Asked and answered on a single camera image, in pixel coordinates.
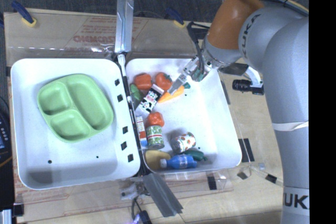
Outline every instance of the blue bottle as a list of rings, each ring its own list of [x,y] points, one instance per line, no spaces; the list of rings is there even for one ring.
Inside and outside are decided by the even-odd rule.
[[[186,154],[175,155],[171,159],[161,159],[160,166],[162,168],[171,167],[174,169],[185,169],[185,168],[195,168],[197,162],[194,161],[193,157]]]

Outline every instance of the bottle cap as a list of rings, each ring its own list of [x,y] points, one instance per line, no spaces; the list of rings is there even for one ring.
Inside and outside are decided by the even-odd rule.
[[[160,160],[160,166],[161,166],[161,168],[166,168],[167,167],[167,160],[166,159],[161,159]]]

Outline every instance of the yellow clamp pad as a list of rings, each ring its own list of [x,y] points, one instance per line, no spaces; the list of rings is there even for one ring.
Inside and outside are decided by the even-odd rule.
[[[21,20],[25,23],[25,25],[27,25],[29,27],[34,27],[36,25],[36,19],[35,18],[33,18],[33,22],[32,23],[28,22],[25,18],[21,18]]]
[[[174,24],[177,25],[179,28],[185,27],[185,22],[181,25],[177,20],[174,20]]]

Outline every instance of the green plate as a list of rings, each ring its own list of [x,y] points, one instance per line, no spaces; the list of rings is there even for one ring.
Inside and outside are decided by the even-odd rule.
[[[43,86],[37,103],[52,132],[64,142],[78,142],[98,134],[114,118],[110,102],[85,74],[72,74]]]

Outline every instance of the red pepper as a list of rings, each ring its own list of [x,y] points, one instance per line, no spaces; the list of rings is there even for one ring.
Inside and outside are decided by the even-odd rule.
[[[173,81],[169,75],[160,72],[155,76],[155,84],[166,91],[173,85]]]
[[[152,77],[147,73],[134,77],[134,84],[139,90],[148,91],[152,86]]]
[[[148,117],[146,118],[146,125],[147,126],[154,126],[154,125],[159,125],[161,127],[163,127],[164,125],[164,120],[163,120],[163,116],[160,112],[152,112],[148,115]]]

